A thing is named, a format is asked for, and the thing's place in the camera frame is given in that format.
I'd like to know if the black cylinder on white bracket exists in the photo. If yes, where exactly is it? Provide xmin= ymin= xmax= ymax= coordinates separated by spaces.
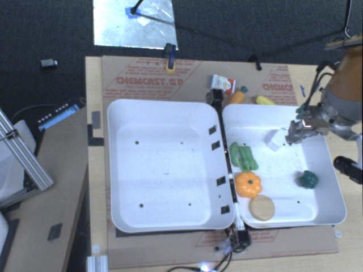
xmin=333 ymin=155 xmax=363 ymax=185

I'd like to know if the small black and grey cylinder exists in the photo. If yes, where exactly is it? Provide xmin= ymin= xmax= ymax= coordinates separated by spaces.
xmin=40 ymin=58 xmax=58 ymax=69

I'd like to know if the white red yellow carton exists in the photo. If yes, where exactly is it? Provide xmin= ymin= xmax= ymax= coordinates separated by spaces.
xmin=209 ymin=74 xmax=237 ymax=96

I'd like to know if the tan round biscuit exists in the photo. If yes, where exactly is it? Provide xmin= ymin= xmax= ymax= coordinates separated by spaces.
xmin=248 ymin=194 xmax=276 ymax=222

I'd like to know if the black block with thin wires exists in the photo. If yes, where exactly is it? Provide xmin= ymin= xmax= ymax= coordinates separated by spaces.
xmin=226 ymin=227 xmax=252 ymax=252
xmin=205 ymin=89 xmax=225 ymax=106

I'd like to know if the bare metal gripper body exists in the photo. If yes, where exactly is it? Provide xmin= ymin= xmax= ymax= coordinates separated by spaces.
xmin=294 ymin=108 xmax=331 ymax=141

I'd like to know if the white block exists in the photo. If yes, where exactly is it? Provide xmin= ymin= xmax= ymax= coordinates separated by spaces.
xmin=265 ymin=127 xmax=289 ymax=152

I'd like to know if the orange pumpkin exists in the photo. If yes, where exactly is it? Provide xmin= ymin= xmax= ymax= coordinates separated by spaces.
xmin=234 ymin=171 xmax=263 ymax=199

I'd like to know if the yellow corn cob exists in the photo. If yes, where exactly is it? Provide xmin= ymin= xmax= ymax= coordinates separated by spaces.
xmin=252 ymin=95 xmax=277 ymax=106

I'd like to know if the white plastic tray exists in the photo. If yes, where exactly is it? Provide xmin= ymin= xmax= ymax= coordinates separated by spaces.
xmin=222 ymin=103 xmax=348 ymax=230
xmin=107 ymin=98 xmax=237 ymax=233

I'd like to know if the dark green broccoli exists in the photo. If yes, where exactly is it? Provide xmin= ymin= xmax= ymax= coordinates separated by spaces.
xmin=298 ymin=170 xmax=319 ymax=190

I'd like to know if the brown cardboard board red print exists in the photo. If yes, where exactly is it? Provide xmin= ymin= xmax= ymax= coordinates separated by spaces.
xmin=101 ymin=56 xmax=340 ymax=270

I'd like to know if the shiny metal floor plate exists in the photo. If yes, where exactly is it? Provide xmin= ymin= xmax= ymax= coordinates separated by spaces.
xmin=92 ymin=0 xmax=179 ymax=51

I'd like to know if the thin black and white rod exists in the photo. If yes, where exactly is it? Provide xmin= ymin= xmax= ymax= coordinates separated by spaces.
xmin=214 ymin=100 xmax=243 ymax=230

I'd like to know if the orange carrot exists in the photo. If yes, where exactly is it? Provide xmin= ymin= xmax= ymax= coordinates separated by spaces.
xmin=229 ymin=86 xmax=248 ymax=105

